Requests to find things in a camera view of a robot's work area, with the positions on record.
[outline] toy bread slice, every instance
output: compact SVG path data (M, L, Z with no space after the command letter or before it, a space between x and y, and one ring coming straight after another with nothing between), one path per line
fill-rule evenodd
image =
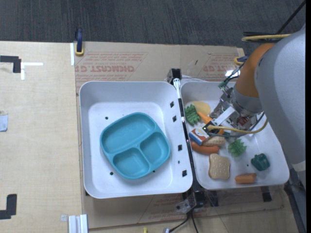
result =
M227 157L212 153L209 155L208 175L212 179L227 180L230 177L230 160Z
M256 173L244 173L236 176L234 179L238 184L251 184L254 183L256 177Z

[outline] black carpet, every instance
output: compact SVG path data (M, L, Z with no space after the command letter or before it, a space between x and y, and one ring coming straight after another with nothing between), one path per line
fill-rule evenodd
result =
M276 33L303 0L0 0L0 41L222 45L252 52L243 32ZM304 6L282 33L306 21Z

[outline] wire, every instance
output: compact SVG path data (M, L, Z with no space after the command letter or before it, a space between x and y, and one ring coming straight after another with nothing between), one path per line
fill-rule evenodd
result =
M276 34L279 34L283 31L283 29L290 23L290 21L294 18L295 15L301 10L301 8L306 4L306 0L304 0L299 7L294 11L294 13L287 19L287 21L282 25L282 27L277 31Z
M261 114L260 118L256 121L256 123L250 128L250 130L248 130L249 132L256 127L256 125L261 121L261 119L263 118L264 116L264 112ZM241 136L245 136L246 134L243 133L243 134L239 134L239 135L225 135L225 134L214 134L214 133L208 133L208 135L210 136L220 136L220 137L225 137L225 138L228 138L228 137L234 137L234 138L237 138L237 137L241 137Z
M195 224L195 221L194 221L194 218L193 218L193 210L191 211L191 218L192 218L192 221L193 221L193 225L194 225L194 228L195 228L195 232L196 232L196 233L199 233L199 232L198 232L198 229L196 228L196 224Z
M252 41L257 43L276 43L282 38L289 36L290 34L280 34L283 29L291 22L291 20L297 15L301 8L306 4L306 0L298 6L294 13L287 19L287 21L280 27L276 33L258 33L258 32L244 32L245 37L242 38L242 41Z
M236 74L242 67L243 67L243 65L245 64L245 62L243 62L238 68L236 68L223 82L225 83L225 82L228 82L230 79L231 79L231 77L234 75L234 74Z
M249 40L262 40L262 39L279 39L279 38L285 38L289 35L291 34L287 33L287 34L254 35L254 36L243 37L241 40L249 41Z
M223 130L231 130L231 131L241 132L241 133L245 133L245 134L253 134L253 133L258 133L258 132L262 131L264 129L264 127L266 127L267 124L268 124L268 119L266 119L266 121L264 122L263 126L260 129L255 130L255 131L239 130L239 129L229 128L229 127L214 126L214 125L209 125L207 127L207 129L209 131L211 131L213 129L223 129Z
M187 213L187 218L186 218L186 220L183 221L181 224L177 225L176 227L170 229L169 232L173 232L173 231L176 230L178 227L180 227L180 226L182 226L183 224L185 224L185 223L188 221L188 219L189 219L189 214Z
M237 79L238 77L239 77L239 75L238 75L238 76L231 77L231 78L228 79L227 81L231 81L231 80L233 80L233 79Z

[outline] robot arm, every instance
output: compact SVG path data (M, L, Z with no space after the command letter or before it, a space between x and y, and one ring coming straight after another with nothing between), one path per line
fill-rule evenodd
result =
M210 116L214 125L249 131L264 112L306 189L305 48L305 27L276 44L259 46L235 86L222 87L224 94Z

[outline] blue plate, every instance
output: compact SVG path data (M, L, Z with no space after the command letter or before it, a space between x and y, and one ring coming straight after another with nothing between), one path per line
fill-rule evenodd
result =
M145 113L132 113L106 127L102 150L115 170L128 179L141 178L170 156L170 144L157 123Z

